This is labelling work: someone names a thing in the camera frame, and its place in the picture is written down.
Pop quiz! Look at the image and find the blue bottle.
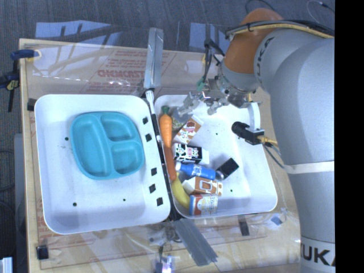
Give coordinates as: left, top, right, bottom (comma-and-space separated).
175, 162, 217, 181

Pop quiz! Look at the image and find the orange and yellow can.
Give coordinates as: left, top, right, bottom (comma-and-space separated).
188, 193, 220, 217

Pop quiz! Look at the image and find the black cylinder on white bracket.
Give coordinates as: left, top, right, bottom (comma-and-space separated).
231, 101, 266, 146

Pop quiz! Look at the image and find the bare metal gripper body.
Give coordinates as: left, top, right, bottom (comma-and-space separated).
198, 77, 254, 109

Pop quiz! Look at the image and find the orange carrot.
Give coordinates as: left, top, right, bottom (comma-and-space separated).
159, 105, 173, 149

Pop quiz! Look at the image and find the orange sausage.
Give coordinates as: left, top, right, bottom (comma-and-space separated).
164, 146, 178, 182

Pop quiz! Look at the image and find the brown cardboard board red print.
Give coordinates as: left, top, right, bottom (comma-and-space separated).
18, 38, 302, 273

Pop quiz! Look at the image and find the black box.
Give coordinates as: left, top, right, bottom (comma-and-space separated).
215, 157, 240, 181

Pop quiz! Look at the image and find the white plastic tray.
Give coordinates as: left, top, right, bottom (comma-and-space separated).
153, 94, 279, 220
34, 93, 172, 235

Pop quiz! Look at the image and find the yellow banana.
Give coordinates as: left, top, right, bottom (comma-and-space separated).
171, 172, 191, 210

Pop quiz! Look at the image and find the orange and white carton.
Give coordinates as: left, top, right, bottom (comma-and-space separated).
181, 176, 224, 197

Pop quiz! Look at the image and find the blue divided plate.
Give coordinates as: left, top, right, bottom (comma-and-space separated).
69, 111, 146, 181

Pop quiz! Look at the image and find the black and white cow carton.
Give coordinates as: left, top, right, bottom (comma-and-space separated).
172, 142, 210, 166

